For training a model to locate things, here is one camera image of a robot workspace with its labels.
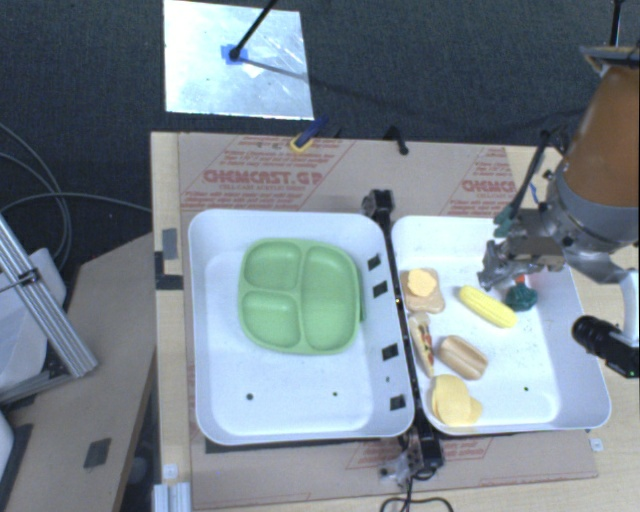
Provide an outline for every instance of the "cable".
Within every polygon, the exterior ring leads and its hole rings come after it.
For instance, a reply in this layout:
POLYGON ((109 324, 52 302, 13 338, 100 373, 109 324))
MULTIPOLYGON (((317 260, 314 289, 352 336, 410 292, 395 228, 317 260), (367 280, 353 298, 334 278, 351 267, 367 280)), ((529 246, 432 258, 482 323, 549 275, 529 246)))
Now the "cable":
POLYGON ((564 125, 558 126, 551 130, 550 132, 547 130, 543 130, 540 134, 540 142, 538 143, 538 147, 531 159, 531 163, 529 164, 529 168, 527 169, 527 173, 525 175, 524 181, 520 186, 520 190, 516 193, 515 197, 509 204, 511 207, 511 213, 509 214, 510 219, 514 219, 518 212, 520 211, 520 205, 522 204, 522 200, 528 190, 529 183, 533 178, 534 174, 538 171, 538 167, 540 167, 540 162, 542 161, 542 157, 544 155, 545 149, 551 144, 553 145, 560 153, 562 153, 562 149, 566 149, 566 141, 564 137, 561 135, 561 141, 559 145, 555 145, 552 143, 552 138, 558 134, 563 134, 566 128, 564 125))
POLYGON ((419 482, 426 482, 427 480, 431 480, 431 478, 435 474, 435 470, 425 468, 421 469, 415 475, 413 475, 413 479, 418 480, 419 482))
POLYGON ((412 491, 413 491, 413 477, 409 480, 409 484, 407 485, 407 496, 405 498, 393 497, 393 498, 386 499, 385 501, 382 502, 382 505, 380 505, 380 512, 385 512, 385 509, 390 503, 396 503, 396 502, 400 502, 403 504, 399 512, 409 512, 409 509, 412 504, 419 505, 419 504, 426 504, 426 503, 433 503, 433 502, 440 502, 445 507, 447 507, 447 510, 449 512, 454 512, 453 507, 451 506, 451 503, 449 503, 444 498, 435 497, 435 498, 425 498, 421 500, 416 500, 411 497, 412 491))
MULTIPOLYGON (((60 185, 58 185, 58 181, 56 180, 55 176, 51 172, 51 169, 49 169, 49 166, 44 162, 42 158, 40 158, 40 155, 38 155, 38 153, 29 144, 27 144, 27 142, 23 140, 17 133, 15 133, 13 130, 11 130, 9 127, 7 127, 1 122, 0 122, 0 129, 4 131, 6 134, 8 134, 10 137, 12 137, 40 164, 42 169, 44 169, 45 173, 49 176, 49 179, 51 180, 51 183, 50 183, 51 187, 56 192, 62 192, 62 190, 60 189, 60 185)), ((61 241, 61 243, 64 246, 64 253, 62 254, 60 261, 58 263, 58 268, 62 269, 66 264, 67 260, 69 259, 69 254, 71 252, 71 245, 73 241, 73 225, 71 223, 71 215, 69 214, 69 208, 67 206, 67 202, 64 199, 60 199, 60 198, 56 199, 56 202, 60 206, 61 210, 64 212, 63 213, 64 229, 63 229, 63 236, 61 241)))
POLYGON ((146 206, 140 206, 138 204, 135 203, 130 203, 129 201, 122 201, 120 199, 115 199, 113 197, 107 197, 107 196, 100 196, 100 195, 96 195, 96 194, 85 194, 83 192, 49 192, 47 194, 34 194, 31 196, 26 196, 23 197, 22 199, 18 199, 16 201, 14 201, 13 203, 9 203, 5 206, 3 206, 0 209, 0 213, 4 213, 7 210, 10 210, 11 208, 24 204, 24 203, 28 203, 30 201, 36 201, 38 199, 46 199, 49 197, 53 197, 53 198, 60 198, 60 197, 76 197, 76 198, 80 198, 80 199, 90 199, 90 200, 94 200, 94 201, 103 201, 105 203, 111 203, 111 204, 117 204, 119 206, 125 206, 127 208, 132 208, 134 210, 138 210, 138 211, 142 211, 144 213, 151 213, 151 208, 147 208, 146 206))
MULTIPOLYGON (((9 162, 12 162, 15 165, 21 167, 22 169, 24 169, 25 171, 30 173, 35 179, 37 179, 49 192, 55 193, 54 188, 49 184, 49 182, 47 180, 45 180, 32 167, 28 166, 27 164, 25 164, 21 160, 18 160, 17 158, 15 158, 15 157, 7 154, 7 153, 0 153, 0 158, 8 160, 9 162)), ((67 215, 68 212, 63 208, 62 203, 60 201, 58 201, 57 204, 60 207, 60 214, 62 215, 62 218, 63 218, 63 222, 62 222, 63 232, 62 232, 62 239, 60 241, 60 245, 58 246, 58 248, 56 249, 55 253, 53 254, 53 258, 54 259, 56 259, 58 256, 60 256, 60 254, 62 254, 62 251, 65 248, 65 244, 67 243, 67 238, 69 236, 67 227, 70 224, 70 221, 69 222, 65 221, 65 218, 66 218, 66 215, 67 215)))

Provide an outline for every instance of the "yellow corn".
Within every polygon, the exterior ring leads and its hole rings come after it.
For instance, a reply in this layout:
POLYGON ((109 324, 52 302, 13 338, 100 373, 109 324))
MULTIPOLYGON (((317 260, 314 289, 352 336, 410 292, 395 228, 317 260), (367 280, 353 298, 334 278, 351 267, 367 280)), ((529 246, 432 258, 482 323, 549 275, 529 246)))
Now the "yellow corn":
POLYGON ((473 286, 465 285, 460 289, 460 300, 469 309, 498 327, 513 327, 518 321, 518 317, 509 306, 473 286))

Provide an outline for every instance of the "black tape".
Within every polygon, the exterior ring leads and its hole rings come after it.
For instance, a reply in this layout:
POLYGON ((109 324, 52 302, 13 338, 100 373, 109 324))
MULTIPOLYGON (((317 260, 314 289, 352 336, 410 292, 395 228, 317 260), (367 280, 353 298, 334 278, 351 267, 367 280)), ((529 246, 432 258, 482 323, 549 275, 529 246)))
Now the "black tape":
POLYGON ((2 480, 0 480, 0 512, 4 512, 9 503, 11 491, 18 477, 18 470, 27 451, 32 431, 33 425, 31 424, 21 425, 13 431, 13 447, 11 448, 2 480))
POLYGON ((387 359, 391 359, 392 357, 396 357, 400 354, 398 350, 398 344, 394 343, 393 345, 389 345, 382 349, 382 360, 386 361, 387 359))
POLYGON ((154 253, 154 263, 156 270, 156 290, 184 289, 184 279, 182 276, 164 273, 164 254, 162 251, 156 251, 154 253))
POLYGON ((178 230, 176 228, 162 230, 162 256, 165 260, 178 259, 178 230))
POLYGON ((380 261, 380 255, 379 254, 376 254, 373 258, 371 258, 370 260, 367 261, 367 265, 369 267, 369 270, 373 270, 378 265, 380 265, 380 263, 382 263, 382 262, 380 261))
POLYGON ((85 469, 95 468, 96 466, 102 466, 107 462, 109 455, 109 446, 111 446, 111 438, 101 439, 100 441, 94 441, 89 445, 87 450, 87 456, 84 459, 85 469))
POLYGON ((373 298, 380 297, 383 293, 387 293, 389 291, 389 287, 386 281, 382 281, 380 284, 377 284, 373 287, 373 298))
POLYGON ((407 402, 404 399, 404 395, 398 395, 391 398, 389 401, 389 409, 395 411, 396 409, 403 409, 407 406, 407 402))

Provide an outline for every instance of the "yellow clip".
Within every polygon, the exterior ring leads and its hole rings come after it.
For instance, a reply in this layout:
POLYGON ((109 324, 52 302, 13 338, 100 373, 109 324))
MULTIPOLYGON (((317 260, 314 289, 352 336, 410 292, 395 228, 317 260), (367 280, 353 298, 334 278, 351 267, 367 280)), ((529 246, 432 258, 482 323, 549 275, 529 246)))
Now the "yellow clip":
POLYGON ((289 141, 289 147, 291 148, 291 151, 298 154, 304 153, 307 149, 309 149, 309 146, 313 144, 313 138, 310 138, 307 142, 304 143, 302 147, 296 146, 296 141, 300 138, 300 135, 302 135, 302 133, 299 133, 289 141))

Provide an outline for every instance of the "black stick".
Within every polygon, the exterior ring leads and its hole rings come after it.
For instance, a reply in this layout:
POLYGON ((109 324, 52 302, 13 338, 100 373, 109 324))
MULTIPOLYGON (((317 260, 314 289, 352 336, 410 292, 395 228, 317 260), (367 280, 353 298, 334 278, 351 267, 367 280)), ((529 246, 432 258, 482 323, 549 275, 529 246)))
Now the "black stick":
POLYGON ((613 21, 611 23, 611 35, 609 36, 609 46, 618 46, 618 36, 620 35, 620 9, 624 0, 613 0, 613 21))
POLYGON ((235 48, 233 48, 229 52, 229 58, 231 60, 238 60, 238 58, 240 58, 240 52, 242 51, 242 48, 244 48, 244 45, 247 44, 247 41, 251 38, 253 33, 258 29, 258 27, 260 26, 260 23, 262 23, 262 20, 264 20, 267 17, 267 14, 269 14, 269 11, 273 9, 273 6, 276 5, 276 3, 278 3, 278 0, 269 0, 269 3, 267 4, 267 6, 262 10, 262 12, 260 13, 260 16, 258 16, 258 19, 256 19, 256 21, 253 22, 253 25, 251 25, 251 28, 244 35, 242 40, 236 45, 235 48))

